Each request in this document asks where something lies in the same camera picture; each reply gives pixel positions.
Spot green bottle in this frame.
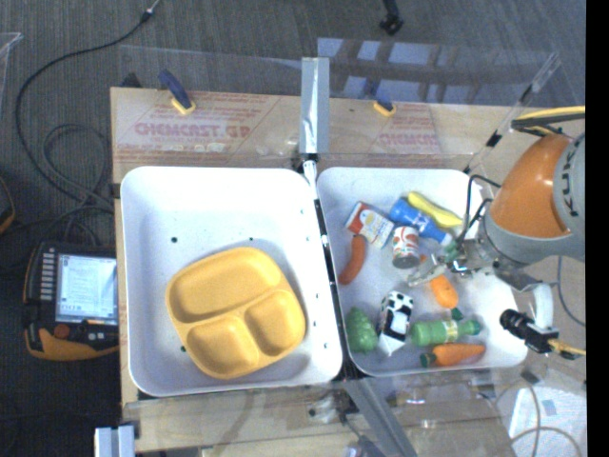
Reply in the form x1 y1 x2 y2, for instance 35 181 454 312
409 318 482 348

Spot black and white milk carton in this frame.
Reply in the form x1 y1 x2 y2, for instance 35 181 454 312
376 289 415 358

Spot short orange carrot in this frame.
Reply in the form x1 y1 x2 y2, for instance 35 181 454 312
428 273 464 322

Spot orange sausage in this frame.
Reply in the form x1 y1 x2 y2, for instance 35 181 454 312
337 233 368 287

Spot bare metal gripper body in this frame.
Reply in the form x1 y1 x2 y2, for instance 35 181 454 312
448 238 501 276

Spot red and white carton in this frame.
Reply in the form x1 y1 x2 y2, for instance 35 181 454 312
344 201 396 249

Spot yellow divided plate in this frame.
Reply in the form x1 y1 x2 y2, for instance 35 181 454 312
164 246 307 381

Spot blue bottle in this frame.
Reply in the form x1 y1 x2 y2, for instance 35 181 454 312
388 197 454 247

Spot black cylinder on white bracket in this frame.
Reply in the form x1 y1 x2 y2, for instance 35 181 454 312
499 282 560 355

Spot white plastic tray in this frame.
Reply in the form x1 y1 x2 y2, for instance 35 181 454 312
119 166 344 398
315 167 531 378

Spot brown cardboard board red print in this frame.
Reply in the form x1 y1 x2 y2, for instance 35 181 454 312
109 87 586 452

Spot green grapes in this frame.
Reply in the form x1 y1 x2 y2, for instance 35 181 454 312
344 307 380 354

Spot orange and white can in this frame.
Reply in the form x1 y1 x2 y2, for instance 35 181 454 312
391 225 422 270

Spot long orange carrot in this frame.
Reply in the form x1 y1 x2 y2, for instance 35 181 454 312
419 342 487 368

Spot yellow banana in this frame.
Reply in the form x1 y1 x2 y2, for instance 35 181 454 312
407 190 464 229

